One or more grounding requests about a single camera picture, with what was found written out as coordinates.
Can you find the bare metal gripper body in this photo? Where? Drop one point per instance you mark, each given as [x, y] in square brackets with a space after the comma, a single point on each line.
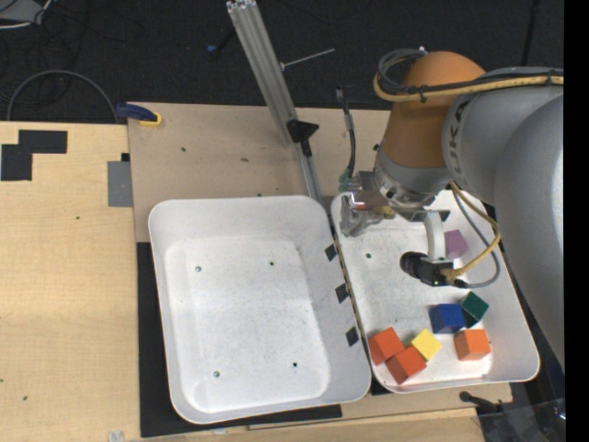
[378, 193]

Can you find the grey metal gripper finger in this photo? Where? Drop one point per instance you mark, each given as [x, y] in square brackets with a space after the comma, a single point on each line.
[347, 217]
[367, 221]

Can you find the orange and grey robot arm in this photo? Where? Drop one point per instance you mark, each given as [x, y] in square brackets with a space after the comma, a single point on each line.
[515, 154]

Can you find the white plastic tray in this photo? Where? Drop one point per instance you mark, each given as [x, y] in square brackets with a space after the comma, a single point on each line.
[396, 293]
[248, 311]

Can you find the purple cube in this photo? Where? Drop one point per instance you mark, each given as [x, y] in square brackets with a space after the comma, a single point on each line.
[455, 244]

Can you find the red cube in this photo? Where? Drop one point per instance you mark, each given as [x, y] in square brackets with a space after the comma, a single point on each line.
[385, 344]
[406, 364]

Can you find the blue cube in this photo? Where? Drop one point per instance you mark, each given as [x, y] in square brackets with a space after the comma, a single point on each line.
[446, 318]

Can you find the yellow cube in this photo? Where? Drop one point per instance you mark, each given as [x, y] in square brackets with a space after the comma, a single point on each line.
[426, 344]

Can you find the green cube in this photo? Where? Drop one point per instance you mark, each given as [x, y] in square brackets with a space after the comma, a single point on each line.
[476, 306]

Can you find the orange cube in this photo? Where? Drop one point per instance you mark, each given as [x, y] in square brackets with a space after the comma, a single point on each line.
[472, 344]

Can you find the black cylinder on white bracket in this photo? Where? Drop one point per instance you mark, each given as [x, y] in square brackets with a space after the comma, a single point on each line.
[425, 269]

